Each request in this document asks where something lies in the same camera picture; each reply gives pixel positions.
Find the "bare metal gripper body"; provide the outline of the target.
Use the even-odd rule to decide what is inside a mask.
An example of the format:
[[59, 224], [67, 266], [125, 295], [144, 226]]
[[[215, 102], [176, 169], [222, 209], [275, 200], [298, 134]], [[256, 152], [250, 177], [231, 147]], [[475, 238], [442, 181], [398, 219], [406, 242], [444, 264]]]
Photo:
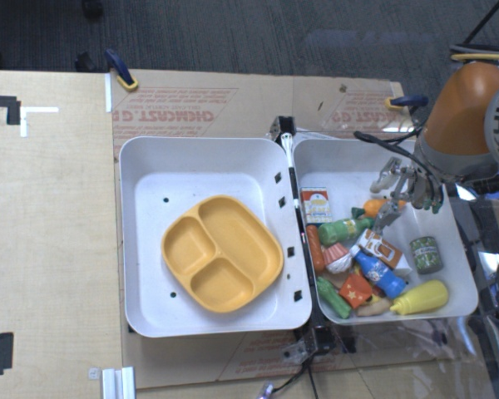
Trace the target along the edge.
[[437, 214], [444, 202], [442, 183], [430, 171], [419, 166], [402, 167], [399, 172], [398, 199], [407, 201], [414, 209], [430, 210]]

